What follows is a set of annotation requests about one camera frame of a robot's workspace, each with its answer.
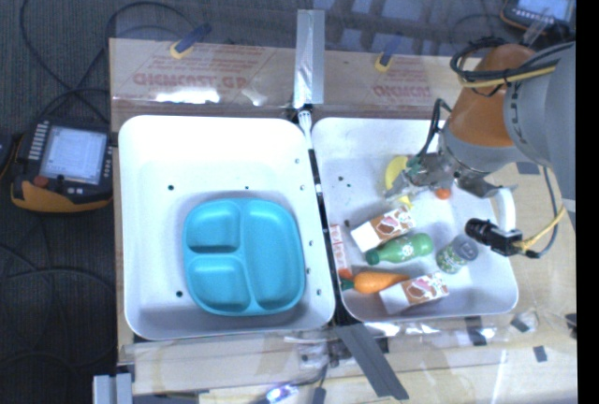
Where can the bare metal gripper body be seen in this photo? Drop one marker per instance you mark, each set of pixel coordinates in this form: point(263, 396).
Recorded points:
point(435, 170)

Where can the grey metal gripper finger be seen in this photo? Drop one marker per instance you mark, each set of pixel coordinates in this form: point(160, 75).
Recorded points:
point(397, 187)
point(419, 191)

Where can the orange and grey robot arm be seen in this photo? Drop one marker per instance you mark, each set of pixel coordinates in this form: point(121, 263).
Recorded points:
point(529, 112)

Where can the yellow banana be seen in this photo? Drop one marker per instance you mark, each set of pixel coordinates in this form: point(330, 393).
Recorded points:
point(394, 168)

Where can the small orange ball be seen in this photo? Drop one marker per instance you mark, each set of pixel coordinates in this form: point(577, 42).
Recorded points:
point(442, 193)

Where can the white and orange carton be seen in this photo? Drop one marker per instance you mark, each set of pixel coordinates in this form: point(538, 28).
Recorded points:
point(381, 229)
point(414, 292)

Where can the white plastic tray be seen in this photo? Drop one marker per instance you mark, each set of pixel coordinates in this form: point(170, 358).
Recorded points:
point(154, 159)
point(355, 149)

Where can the green bottle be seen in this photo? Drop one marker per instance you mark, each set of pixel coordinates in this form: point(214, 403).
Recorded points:
point(400, 249)

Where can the green can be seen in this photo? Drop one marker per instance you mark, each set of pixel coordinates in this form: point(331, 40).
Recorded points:
point(454, 257)

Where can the orange carrot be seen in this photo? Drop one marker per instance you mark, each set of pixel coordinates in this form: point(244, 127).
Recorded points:
point(376, 282)

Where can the blue divided plate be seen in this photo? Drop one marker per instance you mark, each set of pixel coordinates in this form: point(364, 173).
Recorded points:
point(243, 257)

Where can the brown cardboard board red print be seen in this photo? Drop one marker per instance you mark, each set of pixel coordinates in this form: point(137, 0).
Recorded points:
point(196, 75)

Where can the black cylinder on white bracket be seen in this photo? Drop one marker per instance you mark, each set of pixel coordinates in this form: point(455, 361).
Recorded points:
point(491, 234)

